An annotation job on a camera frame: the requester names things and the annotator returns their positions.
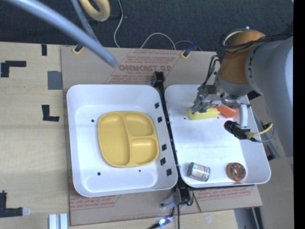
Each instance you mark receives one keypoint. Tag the brown doughnut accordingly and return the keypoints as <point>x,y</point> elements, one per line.
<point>236,172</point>

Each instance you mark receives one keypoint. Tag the orange carrot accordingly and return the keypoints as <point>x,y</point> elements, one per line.
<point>227,110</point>

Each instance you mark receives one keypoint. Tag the small white can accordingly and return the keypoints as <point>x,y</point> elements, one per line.
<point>200,172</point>

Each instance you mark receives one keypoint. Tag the black cylinder on white bracket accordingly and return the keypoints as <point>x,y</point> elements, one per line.
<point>234,128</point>

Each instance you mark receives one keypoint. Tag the yellow divided plate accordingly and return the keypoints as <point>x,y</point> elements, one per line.
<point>119,139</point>

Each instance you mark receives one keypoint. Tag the yellow banana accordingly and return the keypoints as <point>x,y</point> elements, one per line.
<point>207,114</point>

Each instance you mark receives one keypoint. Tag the white plastic tray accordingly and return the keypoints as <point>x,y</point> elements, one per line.
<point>207,147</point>
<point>88,132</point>

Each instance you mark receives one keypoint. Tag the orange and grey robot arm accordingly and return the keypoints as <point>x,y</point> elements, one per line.
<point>269,75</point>

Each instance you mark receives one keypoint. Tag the brown cardboard board red print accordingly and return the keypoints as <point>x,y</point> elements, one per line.
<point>90,70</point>

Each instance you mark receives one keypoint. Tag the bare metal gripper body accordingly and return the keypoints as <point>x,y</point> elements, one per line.
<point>212,96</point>

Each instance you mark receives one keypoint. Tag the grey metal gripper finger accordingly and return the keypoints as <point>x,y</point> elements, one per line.
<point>195,107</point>
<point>205,108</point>

